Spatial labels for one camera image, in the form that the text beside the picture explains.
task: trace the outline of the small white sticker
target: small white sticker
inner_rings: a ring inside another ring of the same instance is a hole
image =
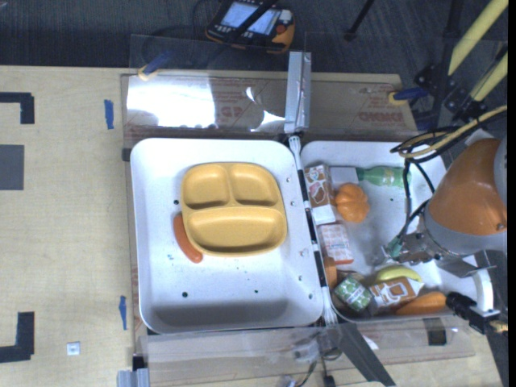
[[[75,341],[73,343],[66,344],[66,352],[69,356],[78,356],[81,354],[81,343]]]

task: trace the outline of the gray square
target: gray square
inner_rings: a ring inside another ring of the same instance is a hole
[[[0,190],[23,190],[23,145],[0,145]]]

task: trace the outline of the green bottle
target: green bottle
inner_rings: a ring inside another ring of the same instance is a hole
[[[378,186],[397,186],[403,188],[403,168],[391,166],[375,166],[374,168],[356,168],[359,181],[368,181]],[[407,173],[407,181],[410,183],[411,175]]]

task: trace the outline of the divided yellow plate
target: divided yellow plate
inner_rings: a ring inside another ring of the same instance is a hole
[[[181,207],[189,241],[208,255],[272,251],[287,235],[276,180],[257,164],[193,166],[181,183]]]

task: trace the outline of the wooden table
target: wooden table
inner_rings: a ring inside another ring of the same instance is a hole
[[[35,124],[0,104],[0,144],[24,145],[24,189],[0,190],[0,345],[15,343],[17,313],[35,313],[35,354],[0,364],[0,385],[110,386],[135,348],[120,76],[126,69],[0,67],[0,91],[30,92]],[[108,129],[105,100],[114,104]],[[119,313],[127,298],[127,329]],[[67,355],[67,343],[81,353]],[[398,385],[499,386],[485,337],[475,356],[388,365]],[[360,383],[357,370],[334,373]],[[216,383],[275,385],[277,378]],[[321,385],[317,377],[306,386]]]

